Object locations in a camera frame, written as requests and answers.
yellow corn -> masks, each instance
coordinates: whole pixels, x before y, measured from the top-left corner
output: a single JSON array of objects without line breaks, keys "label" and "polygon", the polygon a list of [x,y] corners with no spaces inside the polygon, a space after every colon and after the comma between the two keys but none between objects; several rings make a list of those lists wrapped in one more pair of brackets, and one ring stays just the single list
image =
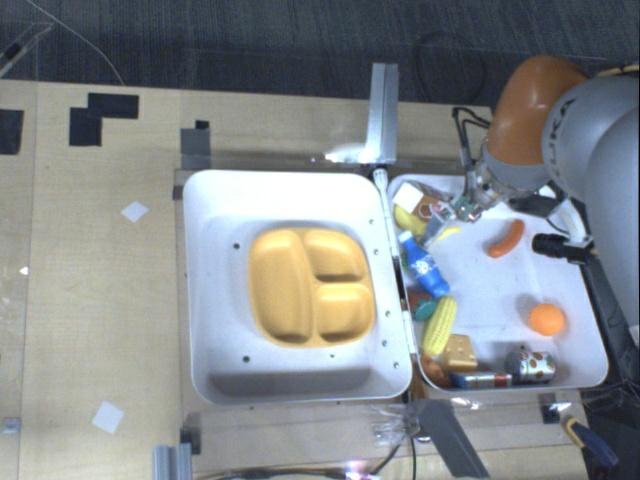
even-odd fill
[{"label": "yellow corn", "polygon": [[422,349],[425,354],[433,357],[442,353],[449,341],[456,311],[456,301],[452,297],[445,295],[440,298],[436,312],[429,319],[422,339]]}]

red sausage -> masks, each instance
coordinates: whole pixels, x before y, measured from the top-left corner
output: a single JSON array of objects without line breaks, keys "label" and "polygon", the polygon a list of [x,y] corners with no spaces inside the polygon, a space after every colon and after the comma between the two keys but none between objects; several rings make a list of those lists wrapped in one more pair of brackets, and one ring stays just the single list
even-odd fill
[{"label": "red sausage", "polygon": [[511,250],[518,245],[523,233],[524,222],[520,219],[514,220],[511,223],[507,236],[505,236],[501,242],[489,247],[489,256],[492,258],[499,258],[500,256],[504,256],[508,252],[511,252]]}]

wooden table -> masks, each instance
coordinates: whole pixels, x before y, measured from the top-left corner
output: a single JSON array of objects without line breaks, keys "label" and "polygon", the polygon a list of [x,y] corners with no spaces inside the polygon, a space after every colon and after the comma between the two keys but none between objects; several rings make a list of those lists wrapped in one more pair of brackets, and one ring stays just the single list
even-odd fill
[{"label": "wooden table", "polygon": [[[104,119],[102,147],[70,147],[69,109],[89,92],[138,95],[138,119]],[[22,419],[19,434],[0,434],[0,478],[150,479],[154,446],[175,445],[181,426],[180,129],[209,121],[214,155],[321,158],[364,140],[368,102],[0,81],[0,108],[25,111],[20,154],[0,157],[0,218],[17,244],[0,257],[13,297],[0,306],[0,417]],[[450,107],[400,104],[398,144],[402,157],[457,163]],[[133,202],[149,209],[135,223],[121,214]],[[92,425],[103,401],[124,411],[114,434]],[[571,411],[585,420],[579,404]],[[493,478],[586,478],[558,425],[462,424]],[[419,477],[450,478],[432,445],[418,451]],[[410,478],[399,455],[385,478]]]}]

orange fruit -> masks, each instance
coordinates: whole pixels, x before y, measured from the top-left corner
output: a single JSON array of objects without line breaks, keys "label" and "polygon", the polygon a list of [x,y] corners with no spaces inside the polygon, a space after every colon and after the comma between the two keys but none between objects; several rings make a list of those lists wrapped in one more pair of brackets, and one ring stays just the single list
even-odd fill
[{"label": "orange fruit", "polygon": [[529,313],[529,324],[543,336],[553,336],[564,327],[564,313],[553,304],[538,304]]}]

blue plastic bottle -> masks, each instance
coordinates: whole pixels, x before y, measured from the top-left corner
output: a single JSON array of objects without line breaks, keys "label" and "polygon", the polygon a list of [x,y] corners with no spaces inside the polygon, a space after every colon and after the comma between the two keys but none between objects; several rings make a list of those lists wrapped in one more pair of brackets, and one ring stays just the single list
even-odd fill
[{"label": "blue plastic bottle", "polygon": [[431,255],[415,242],[411,231],[401,233],[398,241],[404,247],[409,268],[422,289],[434,299],[439,299],[449,293],[449,283],[442,278],[442,274],[440,274]]}]

